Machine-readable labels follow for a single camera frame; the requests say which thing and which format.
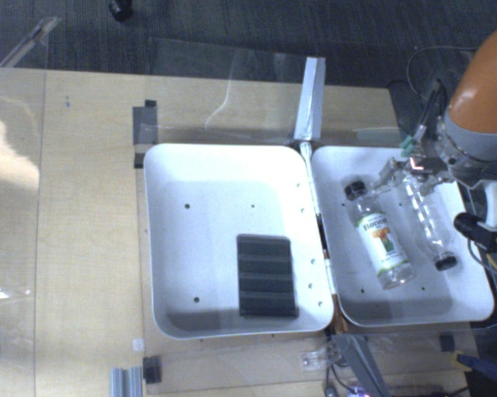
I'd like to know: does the white plastic tray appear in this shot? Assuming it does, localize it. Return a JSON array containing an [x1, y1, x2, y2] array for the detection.
[[310, 145, 496, 328], [143, 142, 336, 341]]

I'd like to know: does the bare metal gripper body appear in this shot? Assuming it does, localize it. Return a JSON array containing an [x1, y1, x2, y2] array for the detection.
[[405, 137, 497, 189]]

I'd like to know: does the black ribbed foam block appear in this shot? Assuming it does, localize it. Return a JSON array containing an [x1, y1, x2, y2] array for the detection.
[[236, 233, 300, 319]]

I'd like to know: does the black cylinder on white bracket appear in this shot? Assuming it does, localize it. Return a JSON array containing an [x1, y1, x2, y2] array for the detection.
[[453, 179, 497, 252]]

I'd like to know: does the clear plastic bottle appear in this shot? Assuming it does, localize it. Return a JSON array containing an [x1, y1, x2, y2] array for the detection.
[[399, 167, 459, 272]]

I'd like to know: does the clear bottle with green label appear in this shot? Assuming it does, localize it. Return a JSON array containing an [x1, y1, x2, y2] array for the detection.
[[343, 175, 417, 291]]

